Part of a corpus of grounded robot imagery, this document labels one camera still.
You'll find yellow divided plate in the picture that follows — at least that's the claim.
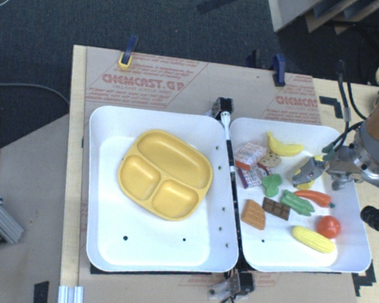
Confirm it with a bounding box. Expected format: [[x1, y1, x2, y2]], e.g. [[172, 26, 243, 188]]
[[112, 125, 219, 226]]

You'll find thin black and white rod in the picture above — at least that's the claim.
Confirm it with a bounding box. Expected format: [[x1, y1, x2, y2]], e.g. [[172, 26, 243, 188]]
[[204, 110, 260, 274]]

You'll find white and purple packet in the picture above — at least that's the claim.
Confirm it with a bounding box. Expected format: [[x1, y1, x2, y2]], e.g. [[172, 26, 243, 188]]
[[237, 162, 274, 192]]

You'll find red tomato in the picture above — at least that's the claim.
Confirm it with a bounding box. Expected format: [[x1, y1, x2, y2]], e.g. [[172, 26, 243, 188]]
[[315, 213, 343, 241]]

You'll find white plastic tray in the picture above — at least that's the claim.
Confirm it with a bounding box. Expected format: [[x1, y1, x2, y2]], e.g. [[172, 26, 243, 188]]
[[73, 103, 254, 286], [214, 116, 379, 284]]

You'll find brown chocolate bar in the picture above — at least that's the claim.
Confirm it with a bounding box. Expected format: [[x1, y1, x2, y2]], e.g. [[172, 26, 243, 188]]
[[260, 196, 293, 222]]

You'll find tan chocolate chip biscuit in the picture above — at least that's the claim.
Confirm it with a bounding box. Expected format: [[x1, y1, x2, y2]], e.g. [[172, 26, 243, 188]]
[[258, 150, 283, 169]]

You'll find orange carrot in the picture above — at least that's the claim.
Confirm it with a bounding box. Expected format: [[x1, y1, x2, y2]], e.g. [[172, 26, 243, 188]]
[[292, 188, 338, 210]]

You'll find orange waffle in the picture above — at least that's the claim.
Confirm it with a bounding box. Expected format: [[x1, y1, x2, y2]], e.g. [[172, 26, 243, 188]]
[[239, 198, 269, 231]]

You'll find yellow corn cob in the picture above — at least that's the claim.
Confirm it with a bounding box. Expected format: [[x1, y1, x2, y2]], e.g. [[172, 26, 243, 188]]
[[289, 224, 338, 256]]

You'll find green broccoli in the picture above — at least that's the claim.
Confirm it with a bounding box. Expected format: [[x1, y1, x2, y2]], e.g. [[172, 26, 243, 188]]
[[260, 172, 285, 199]]

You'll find yellow banana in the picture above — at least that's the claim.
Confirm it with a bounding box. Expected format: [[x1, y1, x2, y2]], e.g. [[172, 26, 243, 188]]
[[264, 131, 307, 159]]

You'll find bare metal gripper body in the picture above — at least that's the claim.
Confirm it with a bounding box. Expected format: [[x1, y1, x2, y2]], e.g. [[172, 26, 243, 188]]
[[322, 142, 379, 190]]

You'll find orange and white carton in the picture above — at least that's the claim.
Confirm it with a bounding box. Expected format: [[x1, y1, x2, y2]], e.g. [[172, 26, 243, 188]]
[[232, 140, 269, 174]]

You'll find brown cardboard board red print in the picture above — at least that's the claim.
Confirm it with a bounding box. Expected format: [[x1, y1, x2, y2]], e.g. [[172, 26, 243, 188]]
[[58, 46, 379, 303]]

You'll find yellow rounded toy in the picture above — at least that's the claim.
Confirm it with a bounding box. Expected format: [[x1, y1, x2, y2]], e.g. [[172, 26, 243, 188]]
[[292, 153, 326, 194]]

